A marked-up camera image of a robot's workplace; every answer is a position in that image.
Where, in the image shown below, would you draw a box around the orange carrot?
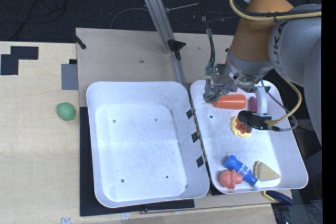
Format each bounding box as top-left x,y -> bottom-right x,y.
211,94 -> 247,110

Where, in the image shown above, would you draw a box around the brown cardboard board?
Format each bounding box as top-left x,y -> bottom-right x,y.
75,27 -> 292,216

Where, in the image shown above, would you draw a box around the purple grapes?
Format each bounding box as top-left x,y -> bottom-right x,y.
248,96 -> 259,112

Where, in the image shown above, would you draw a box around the yellow pizza slice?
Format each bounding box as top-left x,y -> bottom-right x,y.
230,115 -> 253,139

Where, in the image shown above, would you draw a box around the blue bottle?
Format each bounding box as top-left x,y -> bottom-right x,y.
224,154 -> 262,188

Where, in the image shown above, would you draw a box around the black cylinder on white bracket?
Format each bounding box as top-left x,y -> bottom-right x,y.
237,86 -> 272,131

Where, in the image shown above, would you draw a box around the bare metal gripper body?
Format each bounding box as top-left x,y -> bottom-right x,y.
211,63 -> 263,93

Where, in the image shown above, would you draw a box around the white plastic tray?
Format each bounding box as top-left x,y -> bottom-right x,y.
189,79 -> 309,195
86,81 -> 211,209

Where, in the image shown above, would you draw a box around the green lime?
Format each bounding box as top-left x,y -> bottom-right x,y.
56,102 -> 77,121

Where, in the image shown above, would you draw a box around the tan bread slice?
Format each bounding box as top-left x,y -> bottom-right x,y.
253,161 -> 281,182

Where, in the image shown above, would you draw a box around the orange toy figure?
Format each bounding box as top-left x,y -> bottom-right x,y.
219,169 -> 244,190

